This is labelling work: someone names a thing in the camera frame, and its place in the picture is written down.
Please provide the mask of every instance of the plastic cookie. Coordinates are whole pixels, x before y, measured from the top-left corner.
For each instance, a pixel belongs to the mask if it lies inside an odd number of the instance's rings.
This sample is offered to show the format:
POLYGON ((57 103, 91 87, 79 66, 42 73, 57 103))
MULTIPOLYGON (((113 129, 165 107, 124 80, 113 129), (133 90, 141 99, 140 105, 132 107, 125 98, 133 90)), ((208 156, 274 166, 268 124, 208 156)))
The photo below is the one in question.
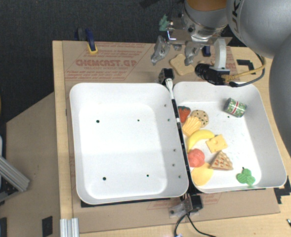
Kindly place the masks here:
POLYGON ((208 114, 202 110, 194 110, 190 114, 192 117, 197 117, 201 121, 201 128, 205 127, 209 123, 208 114))

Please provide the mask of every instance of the black connector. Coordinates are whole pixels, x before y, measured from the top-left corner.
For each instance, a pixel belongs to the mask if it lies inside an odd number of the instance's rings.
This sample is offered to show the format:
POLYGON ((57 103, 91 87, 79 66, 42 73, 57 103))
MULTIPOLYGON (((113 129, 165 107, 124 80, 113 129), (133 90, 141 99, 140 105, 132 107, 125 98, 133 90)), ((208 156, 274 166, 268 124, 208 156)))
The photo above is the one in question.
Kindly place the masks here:
POLYGON ((192 212, 199 211, 204 207, 203 201, 202 201, 200 195, 197 195, 197 194, 190 195, 190 200, 191 200, 191 204, 193 207, 192 212))
POLYGON ((230 71, 219 71, 210 68, 211 65, 200 63, 195 67, 195 73, 197 76, 210 82, 214 85, 225 85, 222 75, 230 74, 230 71))
POLYGON ((162 85, 166 85, 165 80, 167 78, 174 79, 174 71, 173 69, 162 69, 159 74, 159 83, 162 85))

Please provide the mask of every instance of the plastic lemon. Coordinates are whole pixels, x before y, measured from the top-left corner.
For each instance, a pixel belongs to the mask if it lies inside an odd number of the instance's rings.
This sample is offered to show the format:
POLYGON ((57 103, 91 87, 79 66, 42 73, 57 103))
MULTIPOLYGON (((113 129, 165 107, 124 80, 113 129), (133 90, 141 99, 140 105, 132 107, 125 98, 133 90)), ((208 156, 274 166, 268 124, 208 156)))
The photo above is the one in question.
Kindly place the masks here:
POLYGON ((205 185, 213 175, 213 169, 210 168, 209 163, 204 163, 201 167, 194 168, 191 171, 191 178, 197 186, 205 185))

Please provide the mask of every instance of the yellow cable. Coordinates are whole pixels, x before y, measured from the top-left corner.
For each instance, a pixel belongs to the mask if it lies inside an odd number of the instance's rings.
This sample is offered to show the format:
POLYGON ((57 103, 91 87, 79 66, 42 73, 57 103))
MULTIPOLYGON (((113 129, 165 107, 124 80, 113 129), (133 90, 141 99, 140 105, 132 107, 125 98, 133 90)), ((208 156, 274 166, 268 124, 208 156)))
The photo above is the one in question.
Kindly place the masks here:
POLYGON ((258 71, 261 71, 261 70, 263 70, 263 69, 265 68, 265 66, 266 66, 266 59, 265 59, 265 57, 261 56, 261 58, 262 58, 262 60, 263 60, 263 65, 260 66, 260 67, 257 68, 257 69, 249 70, 249 71, 246 71, 246 72, 243 72, 243 73, 239 73, 239 74, 236 74, 236 75, 232 75, 232 76, 230 76, 230 75, 222 75, 221 77, 224 79, 224 81, 225 81, 226 83, 228 83, 228 82, 230 82, 230 81, 232 81, 232 80, 234 80, 234 79, 236 79, 236 78, 239 78, 239 77, 242 77, 242 76, 246 76, 246 75, 249 75, 249 74, 252 74, 252 73, 256 73, 256 72, 258 72, 258 71))

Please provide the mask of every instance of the soda can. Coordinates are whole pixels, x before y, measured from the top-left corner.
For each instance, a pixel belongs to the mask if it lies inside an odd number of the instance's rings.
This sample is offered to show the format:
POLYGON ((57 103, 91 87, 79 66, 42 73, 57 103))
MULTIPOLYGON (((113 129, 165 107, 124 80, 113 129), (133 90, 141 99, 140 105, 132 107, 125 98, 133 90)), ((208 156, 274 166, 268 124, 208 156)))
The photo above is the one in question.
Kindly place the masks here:
POLYGON ((244 115, 246 108, 247 108, 246 104, 243 104, 237 100, 229 98, 225 102, 223 109, 225 112, 240 118, 244 115))

